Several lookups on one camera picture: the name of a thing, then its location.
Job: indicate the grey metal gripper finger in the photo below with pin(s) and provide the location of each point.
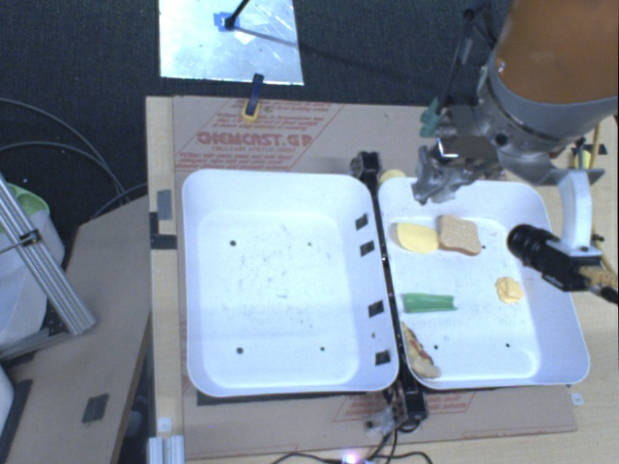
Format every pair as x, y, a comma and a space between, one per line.
454, 182
424, 179

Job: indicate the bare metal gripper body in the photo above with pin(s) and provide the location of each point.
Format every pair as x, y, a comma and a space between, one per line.
476, 138

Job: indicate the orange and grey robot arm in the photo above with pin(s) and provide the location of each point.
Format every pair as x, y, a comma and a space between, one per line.
556, 32

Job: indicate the pale yellow round toy food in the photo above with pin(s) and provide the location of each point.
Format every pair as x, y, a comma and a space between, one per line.
391, 176

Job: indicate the brown bread slice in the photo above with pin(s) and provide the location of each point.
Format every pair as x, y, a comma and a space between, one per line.
459, 236

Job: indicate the yellow potato slice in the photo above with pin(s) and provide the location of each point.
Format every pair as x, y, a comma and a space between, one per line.
417, 238

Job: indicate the thin black rod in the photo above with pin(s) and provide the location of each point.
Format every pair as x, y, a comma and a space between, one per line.
387, 259

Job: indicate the small yellow lumpy toy food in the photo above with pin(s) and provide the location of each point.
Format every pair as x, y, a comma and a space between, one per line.
509, 290

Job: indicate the green bean pod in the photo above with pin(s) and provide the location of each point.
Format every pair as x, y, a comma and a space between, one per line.
428, 303

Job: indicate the brown cardboard board, red print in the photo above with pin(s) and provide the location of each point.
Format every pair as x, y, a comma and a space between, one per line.
290, 128

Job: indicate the white plastic tray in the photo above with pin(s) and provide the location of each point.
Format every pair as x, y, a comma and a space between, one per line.
474, 336
271, 283

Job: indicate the pizza slice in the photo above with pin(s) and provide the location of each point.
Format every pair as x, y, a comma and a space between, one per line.
420, 353

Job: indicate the black cylinder on white bracket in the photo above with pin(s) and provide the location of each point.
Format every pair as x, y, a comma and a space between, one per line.
546, 254

